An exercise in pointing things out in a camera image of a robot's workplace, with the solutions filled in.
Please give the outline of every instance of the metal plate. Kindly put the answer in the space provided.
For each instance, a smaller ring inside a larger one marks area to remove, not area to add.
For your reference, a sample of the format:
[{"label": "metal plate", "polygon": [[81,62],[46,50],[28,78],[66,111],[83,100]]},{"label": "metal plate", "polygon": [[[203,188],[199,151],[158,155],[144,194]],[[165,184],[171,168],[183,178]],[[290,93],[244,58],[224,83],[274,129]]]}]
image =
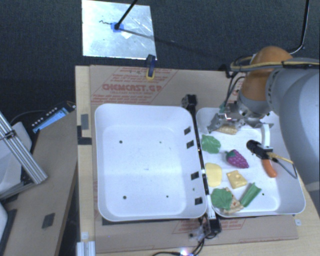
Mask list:
[{"label": "metal plate", "polygon": [[114,32],[129,4],[102,1],[82,1],[83,55],[144,60],[156,56],[150,7],[135,5],[122,22],[122,31]]}]

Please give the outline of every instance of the cardboard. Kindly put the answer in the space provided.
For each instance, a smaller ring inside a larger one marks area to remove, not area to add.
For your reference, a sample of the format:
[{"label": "cardboard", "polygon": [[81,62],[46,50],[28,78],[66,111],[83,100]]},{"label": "cardboard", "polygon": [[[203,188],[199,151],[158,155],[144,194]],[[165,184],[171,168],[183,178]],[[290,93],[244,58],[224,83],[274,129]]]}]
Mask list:
[{"label": "cardboard", "polygon": [[[197,219],[107,222],[97,207],[97,163],[94,113],[103,103],[179,106],[186,94],[197,96],[197,109],[217,108],[225,99],[229,80],[224,72],[155,69],[154,80],[146,79],[146,68],[91,66],[90,107],[94,193],[95,249],[97,253],[139,251],[198,244],[190,238],[199,227]],[[205,245],[293,240],[298,238],[291,215],[221,220],[222,232]]]}]

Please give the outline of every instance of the tray with toy food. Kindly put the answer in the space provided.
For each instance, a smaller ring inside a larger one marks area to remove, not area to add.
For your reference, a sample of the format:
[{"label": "tray with toy food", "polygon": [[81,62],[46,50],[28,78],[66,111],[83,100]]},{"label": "tray with toy food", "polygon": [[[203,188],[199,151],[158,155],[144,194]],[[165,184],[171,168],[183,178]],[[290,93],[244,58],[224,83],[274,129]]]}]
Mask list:
[{"label": "tray with toy food", "polygon": [[226,218],[298,214],[305,208],[299,179],[282,166],[273,164],[276,176],[270,177],[266,165],[247,148],[248,141],[263,139],[283,155],[288,154],[281,136],[277,116],[272,132],[242,126],[236,131],[208,132],[207,126],[218,108],[201,108],[196,122],[209,192],[214,211]]}]

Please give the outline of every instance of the purple toy grape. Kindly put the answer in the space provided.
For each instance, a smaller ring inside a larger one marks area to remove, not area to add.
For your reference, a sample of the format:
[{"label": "purple toy grape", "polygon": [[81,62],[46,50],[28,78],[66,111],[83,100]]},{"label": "purple toy grape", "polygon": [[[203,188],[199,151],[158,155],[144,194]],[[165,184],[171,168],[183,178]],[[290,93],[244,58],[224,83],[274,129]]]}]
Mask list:
[{"label": "purple toy grape", "polygon": [[229,164],[238,168],[244,169],[249,167],[247,160],[235,149],[226,152],[226,160]]}]

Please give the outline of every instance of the orange sausage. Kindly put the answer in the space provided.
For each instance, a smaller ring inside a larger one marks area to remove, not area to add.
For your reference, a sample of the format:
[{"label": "orange sausage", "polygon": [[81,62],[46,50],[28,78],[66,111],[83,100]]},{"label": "orange sausage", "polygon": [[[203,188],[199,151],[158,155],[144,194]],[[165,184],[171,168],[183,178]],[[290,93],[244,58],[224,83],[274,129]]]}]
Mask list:
[{"label": "orange sausage", "polygon": [[268,174],[268,176],[270,178],[277,177],[278,174],[277,174],[276,170],[272,167],[271,161],[269,159],[263,159],[262,160],[262,165],[263,165],[263,167],[265,169],[266,174]]}]

